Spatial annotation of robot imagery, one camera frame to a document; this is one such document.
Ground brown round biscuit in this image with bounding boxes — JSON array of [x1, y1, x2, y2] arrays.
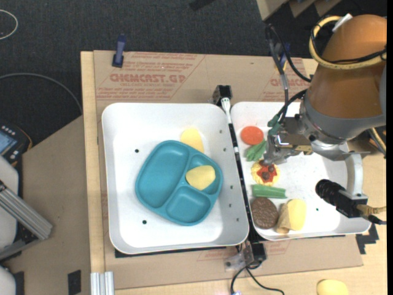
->
[[251, 197, 279, 230]]

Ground yellow spaghetti with meatballs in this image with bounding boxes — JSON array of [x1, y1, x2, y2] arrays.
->
[[251, 159, 281, 187]]

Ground tan rolled bread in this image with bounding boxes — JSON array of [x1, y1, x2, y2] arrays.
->
[[275, 203, 293, 235]]

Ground green beans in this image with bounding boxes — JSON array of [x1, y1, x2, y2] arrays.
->
[[252, 184, 287, 200], [244, 139, 269, 162]]

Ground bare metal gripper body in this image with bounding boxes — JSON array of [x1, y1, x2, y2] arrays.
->
[[272, 115, 348, 157]]

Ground orange round slice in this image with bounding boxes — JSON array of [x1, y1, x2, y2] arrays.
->
[[240, 125, 265, 146]]

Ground white plastic tray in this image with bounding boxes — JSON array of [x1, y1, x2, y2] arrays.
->
[[229, 101, 373, 242], [101, 102, 250, 255]]

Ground thin black and white rod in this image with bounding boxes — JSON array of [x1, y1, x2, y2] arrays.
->
[[220, 98, 251, 243]]

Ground blue divided plate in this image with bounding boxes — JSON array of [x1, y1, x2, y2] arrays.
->
[[134, 140, 224, 227]]

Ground brown cardboard board red print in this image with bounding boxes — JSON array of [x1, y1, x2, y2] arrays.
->
[[93, 50, 365, 290]]

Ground yellow oval crisp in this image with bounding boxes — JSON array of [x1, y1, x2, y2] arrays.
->
[[316, 279, 349, 295], [185, 165, 217, 192], [286, 199, 308, 232], [180, 128, 206, 154]]

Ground black block with thin wires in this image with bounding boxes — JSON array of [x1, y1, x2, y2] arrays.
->
[[211, 84, 233, 106], [250, 242, 267, 263]]

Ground black cylinder on white bracket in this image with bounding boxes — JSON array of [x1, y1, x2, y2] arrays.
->
[[314, 150, 371, 219]]

